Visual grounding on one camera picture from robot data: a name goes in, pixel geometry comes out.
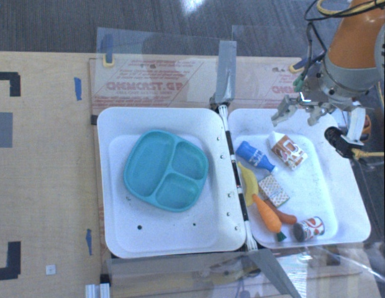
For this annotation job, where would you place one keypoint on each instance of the black cylinder on white bracket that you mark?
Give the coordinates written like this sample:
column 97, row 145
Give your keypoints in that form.
column 338, row 140

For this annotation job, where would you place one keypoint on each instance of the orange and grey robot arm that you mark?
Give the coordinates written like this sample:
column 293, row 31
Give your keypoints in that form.
column 354, row 42

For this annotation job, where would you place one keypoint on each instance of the blue divided plate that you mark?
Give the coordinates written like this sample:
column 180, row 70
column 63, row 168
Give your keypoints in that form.
column 152, row 163

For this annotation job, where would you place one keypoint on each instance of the white plastic tray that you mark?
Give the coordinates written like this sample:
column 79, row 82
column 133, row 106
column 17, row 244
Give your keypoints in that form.
column 167, row 234
column 316, row 191

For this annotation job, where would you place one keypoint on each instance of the red and white can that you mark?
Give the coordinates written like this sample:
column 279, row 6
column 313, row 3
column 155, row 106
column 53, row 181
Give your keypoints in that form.
column 310, row 228

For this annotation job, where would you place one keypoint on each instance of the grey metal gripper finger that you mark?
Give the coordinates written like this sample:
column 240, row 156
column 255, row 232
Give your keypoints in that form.
column 316, row 115
column 285, row 109

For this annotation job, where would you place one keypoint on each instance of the blue bottle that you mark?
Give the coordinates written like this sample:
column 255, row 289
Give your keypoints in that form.
column 253, row 155

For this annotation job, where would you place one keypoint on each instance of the brown and white carton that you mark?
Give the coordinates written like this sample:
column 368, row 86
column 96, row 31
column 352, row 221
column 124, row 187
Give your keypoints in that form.
column 288, row 151

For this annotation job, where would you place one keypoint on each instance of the orange patterned packet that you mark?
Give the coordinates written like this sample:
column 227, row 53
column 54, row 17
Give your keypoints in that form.
column 273, row 191

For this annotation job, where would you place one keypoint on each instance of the orange carrot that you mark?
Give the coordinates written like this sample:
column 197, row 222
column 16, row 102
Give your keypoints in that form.
column 268, row 216

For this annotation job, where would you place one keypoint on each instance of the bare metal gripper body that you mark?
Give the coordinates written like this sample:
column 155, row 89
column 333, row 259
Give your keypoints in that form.
column 333, row 96

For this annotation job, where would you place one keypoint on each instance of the yellow banana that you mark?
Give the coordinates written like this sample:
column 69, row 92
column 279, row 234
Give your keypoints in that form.
column 250, row 182

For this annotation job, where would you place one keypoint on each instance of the brown sausage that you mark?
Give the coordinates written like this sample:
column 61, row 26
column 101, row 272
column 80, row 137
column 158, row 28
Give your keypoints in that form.
column 287, row 217

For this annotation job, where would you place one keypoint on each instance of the brown cardboard board red print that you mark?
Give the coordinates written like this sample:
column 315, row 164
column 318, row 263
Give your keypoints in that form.
column 133, row 85

